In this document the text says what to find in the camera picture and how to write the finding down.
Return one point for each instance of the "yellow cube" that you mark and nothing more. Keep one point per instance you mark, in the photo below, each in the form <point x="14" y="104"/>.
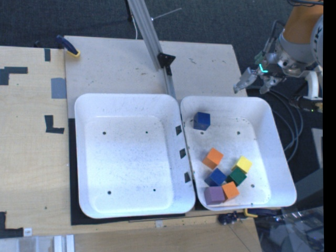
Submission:
<point x="243" y="163"/>

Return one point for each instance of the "purple cube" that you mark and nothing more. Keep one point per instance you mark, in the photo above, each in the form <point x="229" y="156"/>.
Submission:
<point x="214" y="195"/>

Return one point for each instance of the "orange cube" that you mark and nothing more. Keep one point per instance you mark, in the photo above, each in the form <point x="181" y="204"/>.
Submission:
<point x="231" y="190"/>
<point x="213" y="157"/>

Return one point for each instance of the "white plastic tray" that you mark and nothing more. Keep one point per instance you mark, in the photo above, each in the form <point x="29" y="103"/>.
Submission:
<point x="236" y="140"/>
<point x="131" y="156"/>

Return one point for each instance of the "green cube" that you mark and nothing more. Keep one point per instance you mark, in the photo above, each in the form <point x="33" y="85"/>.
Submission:
<point x="237" y="177"/>

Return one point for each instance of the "black cylinder on white bracket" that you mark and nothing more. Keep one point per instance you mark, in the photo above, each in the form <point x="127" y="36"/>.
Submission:
<point x="313" y="85"/>

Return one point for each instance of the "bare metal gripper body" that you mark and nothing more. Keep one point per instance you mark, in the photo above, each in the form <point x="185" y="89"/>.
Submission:
<point x="275" y="67"/>

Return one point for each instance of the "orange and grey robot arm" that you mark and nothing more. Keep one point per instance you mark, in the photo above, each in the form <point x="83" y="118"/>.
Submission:
<point x="302" y="27"/>

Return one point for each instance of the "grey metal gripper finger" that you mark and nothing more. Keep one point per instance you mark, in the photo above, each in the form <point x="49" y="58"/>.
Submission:
<point x="269" y="84"/>
<point x="246" y="79"/>

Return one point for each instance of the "blue cube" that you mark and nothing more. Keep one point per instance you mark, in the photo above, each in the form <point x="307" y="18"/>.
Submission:
<point x="201" y="121"/>
<point x="217" y="177"/>

